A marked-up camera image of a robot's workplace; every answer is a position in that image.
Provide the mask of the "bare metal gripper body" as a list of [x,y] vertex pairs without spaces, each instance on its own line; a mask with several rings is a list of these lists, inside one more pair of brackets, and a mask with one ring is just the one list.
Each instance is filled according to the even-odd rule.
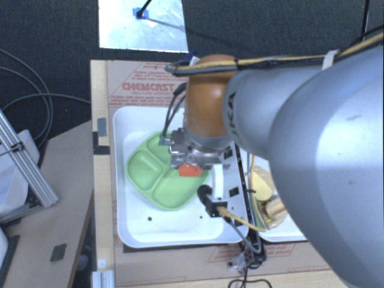
[[178,128],[169,135],[171,166],[175,169],[182,164],[192,164],[209,170],[214,164],[222,163],[223,152],[224,136],[200,136],[187,127]]

